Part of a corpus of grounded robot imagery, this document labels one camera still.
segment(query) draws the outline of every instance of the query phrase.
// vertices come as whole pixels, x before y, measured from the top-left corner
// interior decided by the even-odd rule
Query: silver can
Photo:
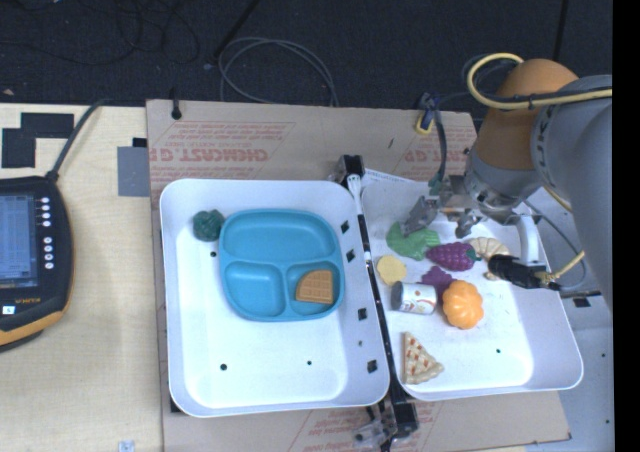
[[[394,310],[430,315],[437,303],[438,294],[431,285],[398,281],[391,287],[391,308]]]

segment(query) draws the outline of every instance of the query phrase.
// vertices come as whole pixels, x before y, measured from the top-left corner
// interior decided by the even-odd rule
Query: toy orange
[[[442,309],[449,324],[460,329],[471,329],[482,317],[482,296],[472,283],[454,280],[442,294]]]

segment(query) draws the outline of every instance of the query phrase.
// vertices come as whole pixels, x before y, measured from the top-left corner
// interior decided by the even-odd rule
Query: toy pizza slice
[[[438,363],[408,331],[404,333],[404,382],[419,384],[436,377],[444,370],[442,363]]]

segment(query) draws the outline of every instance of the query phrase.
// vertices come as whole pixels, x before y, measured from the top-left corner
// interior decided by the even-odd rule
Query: dark green toy
[[[213,242],[220,237],[224,216],[217,210],[202,210],[193,216],[193,233],[198,240]]]

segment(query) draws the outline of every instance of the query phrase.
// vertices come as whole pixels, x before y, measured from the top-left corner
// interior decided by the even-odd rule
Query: cardboard
[[[327,108],[223,102],[147,102],[151,214],[165,450],[357,450],[352,432],[364,408],[288,411],[199,419],[172,412],[167,385],[166,318],[158,199],[180,178],[327,179],[341,155],[365,167],[428,181],[440,167],[433,132],[421,135],[415,110]],[[467,113],[443,113],[447,173],[461,174],[476,138]],[[417,402],[421,426],[394,450],[454,451],[569,438],[557,392]]]

